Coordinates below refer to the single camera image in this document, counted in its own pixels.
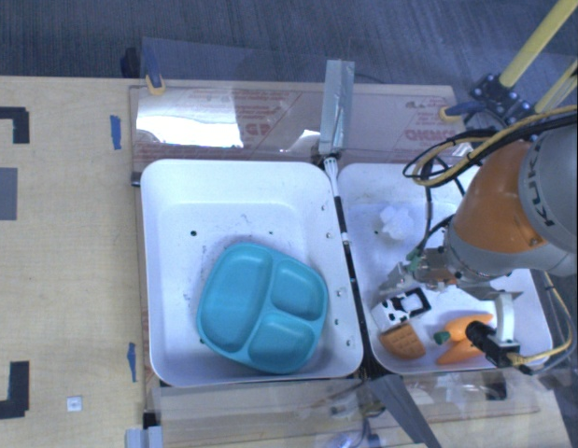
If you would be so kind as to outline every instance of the wooden table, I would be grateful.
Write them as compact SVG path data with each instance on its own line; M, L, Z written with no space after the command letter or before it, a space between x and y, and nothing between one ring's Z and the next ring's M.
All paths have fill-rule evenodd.
M0 220L0 400L9 363L30 364L29 410L0 420L0 446L123 446L125 430L141 426L137 189L128 131L128 90L136 84L0 77L0 106L25 107L31 135L29 144L14 145L11 121L0 120L0 167L18 168L19 185L17 220ZM111 116L120 118L120 149ZM69 397L82 397L82 410L69 411ZM536 400L535 413L431 426L444 446L570 446L553 394L539 392Z

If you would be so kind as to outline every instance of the plastic tray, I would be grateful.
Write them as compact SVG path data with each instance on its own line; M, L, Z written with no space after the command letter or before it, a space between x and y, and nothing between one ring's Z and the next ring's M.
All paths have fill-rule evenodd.
M221 355L270 373L292 373L313 355L328 308L321 276L264 245L226 249L197 310L204 342Z
M468 171L461 182L466 185L471 177L472 171ZM376 360L385 369L402 374L493 369L494 365L482 356L457 364L436 364L436 359L450 345L438 345L432 335L442 330L448 320L461 315L491 313L496 321L494 302L479 301L456 287L439 292L422 286L431 310L413 318L410 323L426 347L425 356L405 360L385 350L380 343L380 330L371 309L380 302L377 289L387 280L388 273L398 262L405 261L407 253L423 235L426 214L424 189L404 179L402 165L382 163L350 164L339 174L338 184L370 343ZM432 199L433 220L438 222L456 211L461 196L455 185L449 184L433 190ZM384 224L380 214L388 206L397 211L405 209L413 220L411 232L401 240L393 240L382 232ZM440 245L442 238L441 232L436 233L430 238L427 247ZM492 286L502 290L523 291L514 302L515 337L521 343L521 352L535 354L552 348L552 337L530 271L513 271L511 276L493 281Z
M160 160L142 174L149 355L169 385L339 378L363 357L330 181L303 162ZM313 355L293 373L262 373L200 341L197 309L225 249L265 245L326 282L328 310Z

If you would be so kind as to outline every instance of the blue plate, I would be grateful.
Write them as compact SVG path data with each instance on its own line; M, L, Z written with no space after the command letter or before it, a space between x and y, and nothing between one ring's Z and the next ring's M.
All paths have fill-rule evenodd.
M219 354L286 374L313 355L327 310L328 289L316 271L264 245L239 243L205 283L197 329Z

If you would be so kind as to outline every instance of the yellow pole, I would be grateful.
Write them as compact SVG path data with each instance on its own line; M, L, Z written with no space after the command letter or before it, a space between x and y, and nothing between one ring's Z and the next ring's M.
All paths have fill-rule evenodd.
M558 0L555 3L523 48L500 74L499 81L503 87L512 88L515 85L577 7L578 0Z
M536 113L543 113L558 106L560 102L577 87L577 75L573 74L577 69L577 65L578 60L575 60L562 74L562 77L560 77L542 99L535 104L533 108Z

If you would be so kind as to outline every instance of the white container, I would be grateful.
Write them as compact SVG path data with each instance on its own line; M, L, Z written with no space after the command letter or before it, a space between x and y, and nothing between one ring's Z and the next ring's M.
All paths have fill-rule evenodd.
M303 162L153 162L141 198L153 370L173 386L345 377L363 357L329 179ZM317 350L299 371L269 375L200 342L199 298L222 251L270 246L316 270L329 290Z
M474 171L462 176L467 186ZM425 228L425 191L402 175L401 164L357 163L348 165L338 176L339 191L343 199L346 228L351 243L353 264L359 284L359 292L365 313L374 357L388 371L397 373L426 373L437 371L468 371L493 369L494 366L483 356L451 365L437 365L436 359L449 348L449 344L438 345L432 335L444 328L444 324L457 316L474 313L491 313L496 322L494 302L479 301L457 287L448 287L444 292L427 290L424 293L431 310L411 320L426 355L405 360L394 357L380 343L380 328L372 317L371 310L381 300L378 288L387 280L388 273L415 247ZM454 184L432 190L434 205L433 222L453 214L461 196ZM383 233L382 213L387 207L399 212L405 209L414 221L414 229L395 240ZM443 235L438 232L428 241L427 247L441 244ZM521 354L532 355L552 348L552 337L543 308L529 270L516 270L509 277L492 282L496 289L522 291L514 301L515 338L521 344Z

